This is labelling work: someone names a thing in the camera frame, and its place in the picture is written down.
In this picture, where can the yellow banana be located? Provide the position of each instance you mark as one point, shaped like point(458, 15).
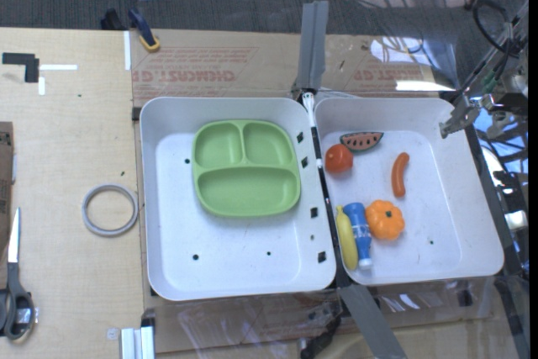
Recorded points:
point(347, 239)

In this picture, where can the thin black and white rod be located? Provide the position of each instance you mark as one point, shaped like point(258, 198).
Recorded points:
point(314, 138)

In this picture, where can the white tape roll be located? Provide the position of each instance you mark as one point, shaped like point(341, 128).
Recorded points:
point(110, 232)

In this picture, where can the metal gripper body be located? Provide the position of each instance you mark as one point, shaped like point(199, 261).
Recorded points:
point(510, 101)

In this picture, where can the red tomato toy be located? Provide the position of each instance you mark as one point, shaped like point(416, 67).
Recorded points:
point(338, 159)

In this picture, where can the green divided plate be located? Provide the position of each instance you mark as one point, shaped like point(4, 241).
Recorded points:
point(248, 189)

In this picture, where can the brown cardboard piece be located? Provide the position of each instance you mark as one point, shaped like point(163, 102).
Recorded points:
point(5, 181)

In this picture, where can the blue toy bottle white cap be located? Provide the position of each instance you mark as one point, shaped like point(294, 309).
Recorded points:
point(359, 229)

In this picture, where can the white plastic tray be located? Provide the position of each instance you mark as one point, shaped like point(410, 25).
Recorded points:
point(437, 223)
point(235, 256)

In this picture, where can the orange sausage toy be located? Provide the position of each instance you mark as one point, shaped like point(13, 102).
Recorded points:
point(399, 176)

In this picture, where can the watermelon slice toy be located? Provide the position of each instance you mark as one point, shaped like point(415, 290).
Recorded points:
point(361, 141)

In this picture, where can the brown cardboard board red print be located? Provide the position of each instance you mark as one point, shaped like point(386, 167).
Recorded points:
point(189, 54)

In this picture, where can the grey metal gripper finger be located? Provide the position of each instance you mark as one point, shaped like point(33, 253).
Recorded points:
point(460, 117)

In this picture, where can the orange pumpkin toy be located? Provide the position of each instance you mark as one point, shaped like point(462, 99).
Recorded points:
point(384, 220)

